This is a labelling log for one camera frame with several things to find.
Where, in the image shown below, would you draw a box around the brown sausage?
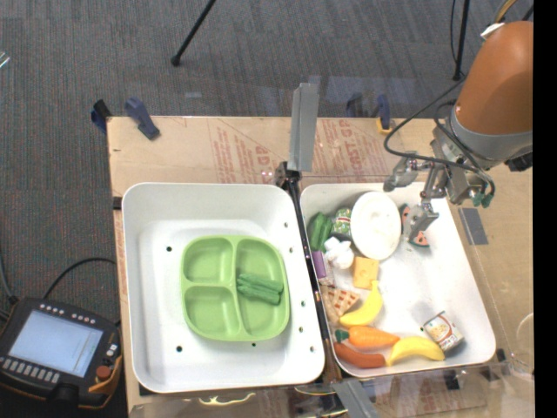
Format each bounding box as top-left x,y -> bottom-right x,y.
332,341 -> 388,370

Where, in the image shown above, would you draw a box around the orange carrot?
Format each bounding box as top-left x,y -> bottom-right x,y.
333,325 -> 402,349

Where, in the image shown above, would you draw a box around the white garlic bulb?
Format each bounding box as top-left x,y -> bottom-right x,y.
323,235 -> 356,271

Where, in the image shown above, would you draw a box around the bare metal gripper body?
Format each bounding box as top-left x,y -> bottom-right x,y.
428,124 -> 491,206

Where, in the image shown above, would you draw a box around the red watermelon slice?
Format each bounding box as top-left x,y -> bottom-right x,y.
399,203 -> 432,249

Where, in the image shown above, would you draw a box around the white round plate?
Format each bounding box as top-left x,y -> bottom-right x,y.
349,190 -> 403,262

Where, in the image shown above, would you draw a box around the green bean pods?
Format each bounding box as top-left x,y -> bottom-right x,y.
235,273 -> 285,307

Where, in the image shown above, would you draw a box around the green bell pepper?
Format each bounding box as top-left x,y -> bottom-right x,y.
305,211 -> 334,253

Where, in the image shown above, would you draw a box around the black tripod leg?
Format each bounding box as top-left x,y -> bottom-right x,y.
451,0 -> 475,82
170,0 -> 228,67

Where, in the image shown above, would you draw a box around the pizza slice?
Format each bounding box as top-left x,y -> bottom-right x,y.
325,287 -> 362,318

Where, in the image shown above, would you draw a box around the green divided plate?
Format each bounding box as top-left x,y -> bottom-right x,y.
178,233 -> 292,343

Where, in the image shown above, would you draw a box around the yellow banana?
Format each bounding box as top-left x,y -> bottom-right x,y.
386,335 -> 446,367
339,279 -> 385,327

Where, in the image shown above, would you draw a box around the yellow cheese wedge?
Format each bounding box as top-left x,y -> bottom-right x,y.
352,255 -> 381,291

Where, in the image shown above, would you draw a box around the green and white can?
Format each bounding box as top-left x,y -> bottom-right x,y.
332,206 -> 354,237

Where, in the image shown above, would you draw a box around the brown cardboard board, red print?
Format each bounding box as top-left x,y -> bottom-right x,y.
105,115 -> 534,418

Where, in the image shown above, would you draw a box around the white can with food print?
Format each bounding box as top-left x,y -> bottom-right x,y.
422,310 -> 466,353

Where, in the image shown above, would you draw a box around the white plastic tray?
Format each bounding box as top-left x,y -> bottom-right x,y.
299,181 -> 498,380
121,181 -> 326,395

